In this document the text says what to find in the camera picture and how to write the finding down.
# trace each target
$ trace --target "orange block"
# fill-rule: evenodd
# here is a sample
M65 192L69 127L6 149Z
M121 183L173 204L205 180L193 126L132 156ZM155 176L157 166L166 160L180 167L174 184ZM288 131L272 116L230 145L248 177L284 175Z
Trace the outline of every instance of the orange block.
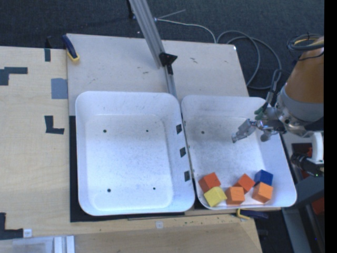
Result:
M225 194L228 205L240 205L245 200L243 187L229 187L225 191Z
M250 178L247 174L242 175L236 182L234 187L243 187L243 191L246 194L255 185L255 181Z
M272 198L273 187L264 182L260 182L254 187L252 198L262 203L266 203Z
M215 172L205 175L199 180L199 185L204 193L209 191L211 188L219 187L221 185L219 179L217 178Z

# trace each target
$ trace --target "yellow block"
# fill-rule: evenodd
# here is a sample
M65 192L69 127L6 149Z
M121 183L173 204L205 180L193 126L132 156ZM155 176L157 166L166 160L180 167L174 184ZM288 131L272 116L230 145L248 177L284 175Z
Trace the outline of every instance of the yellow block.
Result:
M226 200L227 196L221 187L213 187L204 194L204 197L210 207L218 205L221 201Z

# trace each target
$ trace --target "empty white tray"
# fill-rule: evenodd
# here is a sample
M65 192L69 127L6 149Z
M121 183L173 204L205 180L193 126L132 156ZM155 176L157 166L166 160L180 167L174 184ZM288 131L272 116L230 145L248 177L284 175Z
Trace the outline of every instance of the empty white tray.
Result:
M182 212L194 203L178 100L84 92L75 103L78 200L93 216Z
M189 95L183 99L182 113L197 196L205 207L213 210L289 207L295 203L296 189L278 134L261 142L262 131L255 130L249 137L232 142L232 133L247 118L254 120L254 111L264 102L261 98L239 96ZM215 172L226 190L244 173L254 179L261 169L273 174L272 199L265 204L251 198L251 189L239 206L228 206L222 201L210 207L198 183L205 175Z

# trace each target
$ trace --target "blue block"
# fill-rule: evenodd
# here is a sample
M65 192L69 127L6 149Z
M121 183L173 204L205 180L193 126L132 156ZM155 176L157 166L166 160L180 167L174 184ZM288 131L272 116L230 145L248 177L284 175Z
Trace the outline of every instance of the blue block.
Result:
M273 175L265 170L260 170L255 174L254 182L255 185L257 185L259 182L263 182L271 186L273 182Z

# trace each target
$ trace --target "block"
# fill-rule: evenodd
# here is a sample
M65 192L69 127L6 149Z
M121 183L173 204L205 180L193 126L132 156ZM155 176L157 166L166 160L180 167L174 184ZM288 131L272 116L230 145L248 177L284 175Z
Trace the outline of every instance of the block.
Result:
M250 178L246 173L244 173L238 181L235 183L234 187L242 187L243 192L246 194L255 185L255 181Z
M245 200L243 187L229 187L225 191L225 194L227 196L226 203L228 205L240 205Z
M272 198L273 187L264 182L260 182L254 187L252 198L262 203L266 203Z
M221 187L211 188L209 191L204 193L204 197L210 207L214 207L218 205L220 202L222 202L223 200L227 199L227 196Z
M213 187L219 187L221 185L219 179L217 178L215 172L205 175L199 180L199 185L204 193L209 191Z
M257 185L259 182L264 182L271 186L273 182L273 174L265 170L260 170L255 174L254 181L255 185Z

